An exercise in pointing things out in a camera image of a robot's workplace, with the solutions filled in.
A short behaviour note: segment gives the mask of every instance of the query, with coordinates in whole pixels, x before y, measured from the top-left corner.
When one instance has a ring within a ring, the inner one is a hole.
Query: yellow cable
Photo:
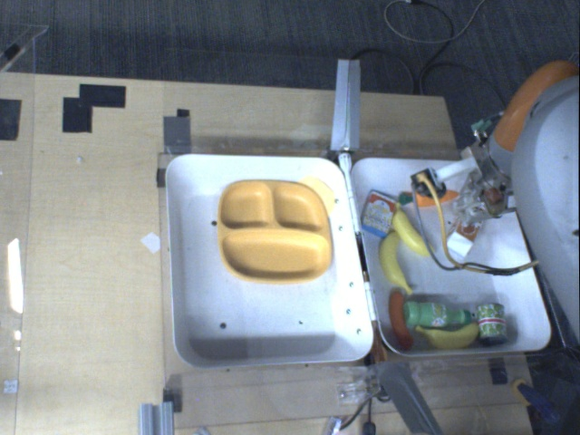
[[[518,272],[521,272],[521,271],[525,271],[526,269],[529,269],[530,267],[534,267],[537,265],[537,261],[532,261],[530,263],[527,263],[527,264],[524,264],[524,265],[518,266],[518,267],[512,267],[512,268],[491,267],[489,269],[484,269],[484,268],[479,268],[479,267],[467,266],[465,264],[461,264],[458,261],[456,261],[453,258],[453,256],[451,256],[451,253],[450,253],[449,248],[448,248],[447,231],[445,229],[445,217],[443,216],[443,208],[441,207],[441,202],[439,200],[439,197],[437,196],[437,191],[435,190],[435,187],[430,182],[430,180],[425,176],[425,174],[419,174],[417,176],[417,180],[419,182],[422,182],[423,184],[425,184],[427,186],[427,188],[429,189],[429,192],[431,193],[433,201],[435,202],[435,207],[437,208],[437,216],[438,216],[439,222],[440,222],[441,242],[443,244],[443,252],[445,253],[445,257],[455,267],[457,267],[459,269],[465,269],[466,271],[479,273],[479,274],[489,274],[490,270],[496,270],[496,271],[517,270]]]

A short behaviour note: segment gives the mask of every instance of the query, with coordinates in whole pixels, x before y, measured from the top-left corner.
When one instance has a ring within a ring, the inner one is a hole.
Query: table surface
[[[190,110],[194,151],[320,155],[330,142],[334,93],[2,76],[0,87],[12,90],[0,88],[0,98],[20,92],[21,121],[34,125],[34,136],[23,131],[15,142],[0,142],[0,169],[22,160],[15,147],[31,157],[19,165],[24,174],[28,167],[29,188],[0,176],[23,194],[9,200],[10,208],[0,208],[2,220],[18,214],[28,219],[19,370],[0,371],[4,380],[18,379],[19,387],[0,398],[0,414],[6,416],[0,431],[136,433],[139,405],[159,404],[169,377],[163,256],[141,243],[150,233],[163,236],[156,183],[163,117]],[[126,86],[126,106],[94,108],[92,133],[63,133],[63,97],[78,97],[81,83]],[[364,154],[457,158],[444,101],[364,93]],[[2,350],[13,353],[14,347]],[[2,363],[11,359],[0,356]],[[529,379],[523,357],[506,363],[510,378]],[[531,433],[526,409],[508,385],[491,384],[486,362],[415,362],[412,369],[446,433]],[[318,435],[336,407],[332,368],[314,366],[294,383],[293,369],[281,371],[284,379],[271,369],[185,371],[198,405],[176,415],[178,434],[204,424],[212,435]],[[301,393],[305,389],[310,393]],[[269,408],[262,406],[265,395]],[[313,408],[305,416],[292,409],[301,407],[299,400]],[[342,407],[343,414],[353,409]],[[376,404],[373,411],[379,434],[408,433],[392,403]],[[359,429],[354,424],[344,433]]]

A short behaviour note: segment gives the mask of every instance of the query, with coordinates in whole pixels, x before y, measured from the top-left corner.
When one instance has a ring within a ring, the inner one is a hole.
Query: yellow banana
[[[402,210],[401,205],[397,204],[397,210],[392,217],[392,227],[397,234],[401,236],[403,243],[421,256],[428,256],[429,250],[425,246],[421,234],[415,230],[409,218]]]
[[[467,348],[479,335],[477,323],[464,325],[456,331],[441,329],[424,329],[420,325],[415,330],[427,338],[429,344],[440,350],[455,350],[458,348]]]
[[[401,238],[396,232],[391,232],[379,245],[379,261],[381,261],[382,271],[387,280],[392,284],[402,287],[407,295],[413,293],[407,284],[405,274],[401,271],[399,261],[397,260],[397,247]]]

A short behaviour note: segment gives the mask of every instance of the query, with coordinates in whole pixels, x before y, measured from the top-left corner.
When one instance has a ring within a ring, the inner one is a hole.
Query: yellow divided plate
[[[328,215],[306,185],[242,180],[219,201],[217,239],[227,269],[245,280],[306,282],[332,261]]]

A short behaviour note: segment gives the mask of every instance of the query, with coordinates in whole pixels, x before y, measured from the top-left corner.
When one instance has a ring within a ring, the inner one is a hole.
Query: green soda bottle
[[[451,310],[444,304],[408,301],[403,305],[407,327],[446,327],[451,324],[469,324],[471,313],[466,309]]]

